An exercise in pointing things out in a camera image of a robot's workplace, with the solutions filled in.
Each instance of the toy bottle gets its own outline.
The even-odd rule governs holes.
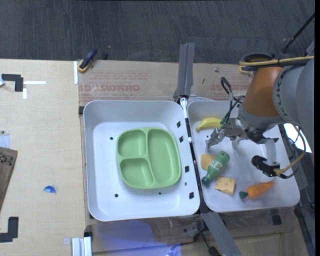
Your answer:
[[[210,163],[206,176],[201,180],[202,183],[205,185],[209,184],[213,177],[218,176],[222,172],[229,160],[230,156],[226,152],[220,151],[216,155],[216,158]]]

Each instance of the toy carrot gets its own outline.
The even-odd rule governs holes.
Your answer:
[[[251,185],[246,189],[246,192],[240,191],[239,196],[241,199],[244,199],[245,197],[256,198],[270,189],[273,185],[274,183],[272,181]]]

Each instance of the blue object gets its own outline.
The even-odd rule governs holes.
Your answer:
[[[56,189],[53,186],[46,186],[43,191],[49,192],[49,193],[56,193]]]
[[[89,61],[94,58],[94,56],[97,54],[97,51],[98,51],[97,49],[93,49],[92,51],[89,52],[89,54],[82,61],[80,65],[80,69],[84,69],[89,64]]]

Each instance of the toy banana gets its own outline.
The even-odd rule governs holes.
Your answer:
[[[196,131],[199,131],[202,128],[208,128],[208,127],[217,127],[220,129],[221,124],[220,124],[221,119],[217,117],[206,117],[204,118],[199,126],[195,128]]]

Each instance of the gray metal bar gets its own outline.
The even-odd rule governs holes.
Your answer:
[[[218,213],[211,211],[201,216],[223,256],[242,255]]]
[[[180,45],[178,82],[174,96],[189,96],[191,94],[191,86],[194,84],[195,47],[193,42]]]

